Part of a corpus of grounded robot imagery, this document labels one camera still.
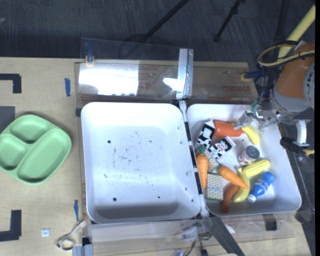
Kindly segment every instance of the yellow corn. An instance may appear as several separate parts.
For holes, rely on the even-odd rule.
[[[248,165],[246,165],[243,169],[242,172],[247,176],[247,177],[252,177],[255,175],[258,175],[262,173],[265,169],[268,169],[270,166],[270,161],[267,159],[261,159],[257,160],[255,162],[252,162]]]

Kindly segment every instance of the small can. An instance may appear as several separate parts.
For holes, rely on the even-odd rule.
[[[246,166],[256,161],[260,156],[260,151],[255,146],[247,146],[244,151],[238,155],[238,162],[242,166]]]

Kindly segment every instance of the toy sink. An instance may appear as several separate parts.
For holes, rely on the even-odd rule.
[[[249,105],[193,104],[187,109],[193,142],[210,119],[236,121]],[[258,129],[258,122],[251,124]],[[200,212],[184,120],[168,103],[91,102],[81,111],[86,206],[99,224],[190,219]],[[206,200],[217,216],[294,212],[301,205],[299,189],[276,124],[260,132],[260,156],[271,162],[275,182],[256,203]],[[237,170],[237,155],[250,144],[232,137],[236,146],[220,164]]]
[[[181,111],[91,102],[81,111],[87,212],[99,224],[190,219],[200,198]]]
[[[193,142],[202,125],[208,120],[220,120],[226,122],[236,122],[244,111],[251,111],[249,105],[234,104],[193,104],[187,110],[190,133]],[[253,120],[250,124],[256,131],[259,131],[259,123]],[[221,203],[206,199],[208,210],[217,216],[236,216],[253,214],[272,214],[297,211],[302,203],[299,188],[291,168],[286,150],[280,145],[281,134],[276,123],[267,126],[264,131],[259,131],[260,144],[256,147],[260,151],[260,159],[268,159],[270,167],[268,171],[275,176],[273,184],[266,193],[256,200],[255,203],[243,201],[241,203],[231,203],[230,211],[223,213]],[[242,134],[239,137],[231,138],[236,146],[227,154],[218,159],[220,165],[226,165],[236,171],[241,167],[237,161],[237,156],[248,145],[252,145],[248,136]],[[251,186],[258,179],[251,177]]]

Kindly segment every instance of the gray carpet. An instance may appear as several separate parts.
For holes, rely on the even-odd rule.
[[[0,0],[0,56],[79,58],[81,38],[124,41],[146,33],[179,0]],[[195,61],[247,62],[256,70],[255,57],[271,46],[277,29],[281,1],[253,0],[241,4],[221,36],[213,41],[234,0],[190,0],[147,41],[148,44],[194,49]],[[291,0],[285,37],[313,5],[311,0]],[[315,42],[315,24],[302,36]],[[301,118],[308,124],[308,143],[314,148],[314,110]],[[284,132],[296,136],[295,127]],[[315,247],[314,160],[297,162],[289,153],[303,198],[301,220],[312,252]]]

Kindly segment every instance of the white sticker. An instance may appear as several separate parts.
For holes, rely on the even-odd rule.
[[[173,252],[172,256],[183,256],[184,252],[180,249],[177,249]]]
[[[42,237],[50,237],[50,228],[43,228],[41,229],[41,235]]]
[[[232,227],[230,227],[227,224],[224,224],[224,225],[225,225],[226,229],[229,231],[230,234],[235,234],[236,233],[236,231]]]

